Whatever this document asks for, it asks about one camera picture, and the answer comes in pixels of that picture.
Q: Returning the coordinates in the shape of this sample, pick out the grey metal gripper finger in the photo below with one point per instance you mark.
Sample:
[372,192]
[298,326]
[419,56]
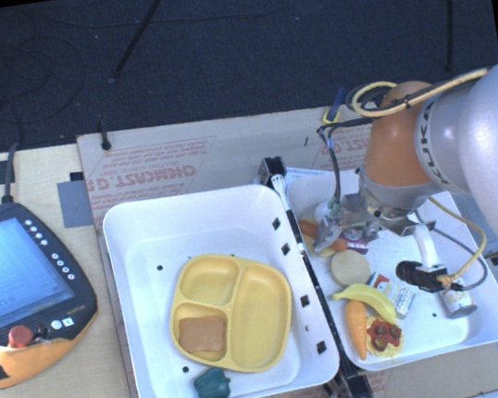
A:
[326,235]

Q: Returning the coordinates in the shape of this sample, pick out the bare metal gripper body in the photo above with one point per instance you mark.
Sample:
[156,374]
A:
[361,218]

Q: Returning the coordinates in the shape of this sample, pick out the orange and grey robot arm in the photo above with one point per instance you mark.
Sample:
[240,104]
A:
[456,146]

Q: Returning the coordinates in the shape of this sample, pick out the small red-orange toy food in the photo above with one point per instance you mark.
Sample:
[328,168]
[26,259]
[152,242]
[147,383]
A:
[339,245]

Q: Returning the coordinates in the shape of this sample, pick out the orange toy sausage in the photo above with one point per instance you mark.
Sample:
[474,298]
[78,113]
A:
[307,228]

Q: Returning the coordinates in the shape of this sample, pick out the purple and white can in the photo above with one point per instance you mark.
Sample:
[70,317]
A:
[358,244]

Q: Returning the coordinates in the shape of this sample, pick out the tan round biscuit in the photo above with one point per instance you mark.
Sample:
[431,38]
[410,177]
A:
[350,267]

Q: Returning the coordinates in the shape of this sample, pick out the thin black and white rod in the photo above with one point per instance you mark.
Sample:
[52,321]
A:
[314,277]

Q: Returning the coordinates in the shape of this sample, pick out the yellow banana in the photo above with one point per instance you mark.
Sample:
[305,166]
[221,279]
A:
[372,295]

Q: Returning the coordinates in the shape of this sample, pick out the small white carton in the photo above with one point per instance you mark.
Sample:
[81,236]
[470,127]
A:
[398,298]

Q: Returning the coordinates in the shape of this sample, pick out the orange carrot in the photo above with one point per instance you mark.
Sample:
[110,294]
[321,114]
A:
[356,321]

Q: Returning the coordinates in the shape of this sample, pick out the yellow divided plate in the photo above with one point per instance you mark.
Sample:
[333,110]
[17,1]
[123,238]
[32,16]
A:
[258,314]

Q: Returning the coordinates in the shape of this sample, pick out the yellow pizza slice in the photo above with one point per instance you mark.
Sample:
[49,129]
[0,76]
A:
[385,336]

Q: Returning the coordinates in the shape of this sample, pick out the brown cardboard board red print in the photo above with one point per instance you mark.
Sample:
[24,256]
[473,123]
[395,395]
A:
[224,160]

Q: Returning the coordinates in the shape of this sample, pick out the small white can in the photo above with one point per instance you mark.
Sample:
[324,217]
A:
[458,301]

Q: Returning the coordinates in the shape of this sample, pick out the white plastic tray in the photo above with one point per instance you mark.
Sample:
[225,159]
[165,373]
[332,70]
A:
[147,265]
[438,327]

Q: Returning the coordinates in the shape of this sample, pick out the brown bread slice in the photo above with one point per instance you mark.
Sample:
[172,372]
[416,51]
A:
[202,334]

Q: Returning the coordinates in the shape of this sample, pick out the green bell pepper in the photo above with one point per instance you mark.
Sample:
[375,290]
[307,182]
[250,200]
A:
[212,386]

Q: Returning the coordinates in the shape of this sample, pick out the black cylinder on white bracket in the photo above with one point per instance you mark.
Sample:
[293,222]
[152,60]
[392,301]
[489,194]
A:
[418,274]

